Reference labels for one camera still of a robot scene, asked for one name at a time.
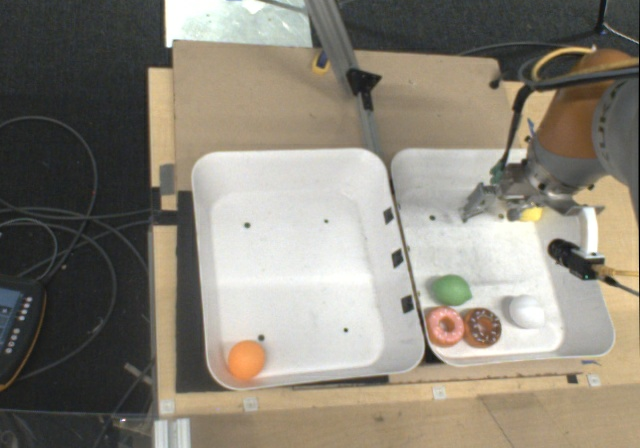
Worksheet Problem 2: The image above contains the black cylinder on white bracket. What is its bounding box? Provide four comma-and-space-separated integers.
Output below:
546, 205, 607, 282

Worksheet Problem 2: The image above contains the brown cardboard board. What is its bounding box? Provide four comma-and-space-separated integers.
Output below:
171, 39, 586, 385

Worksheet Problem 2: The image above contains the white egg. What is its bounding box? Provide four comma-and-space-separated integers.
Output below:
508, 294, 547, 330

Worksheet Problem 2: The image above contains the pink doughnut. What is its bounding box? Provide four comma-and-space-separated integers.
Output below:
424, 305, 467, 349

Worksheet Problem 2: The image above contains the green lime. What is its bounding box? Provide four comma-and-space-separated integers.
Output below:
430, 274, 473, 308

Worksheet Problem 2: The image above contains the white plastic tray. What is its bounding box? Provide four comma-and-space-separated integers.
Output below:
191, 147, 427, 392
389, 147, 617, 368

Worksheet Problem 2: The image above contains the brown doughnut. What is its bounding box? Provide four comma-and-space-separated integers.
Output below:
463, 307, 503, 350

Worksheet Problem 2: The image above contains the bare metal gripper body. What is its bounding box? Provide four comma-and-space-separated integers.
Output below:
491, 161, 584, 218

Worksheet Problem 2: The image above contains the orange ball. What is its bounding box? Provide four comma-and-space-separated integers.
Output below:
227, 339, 267, 383

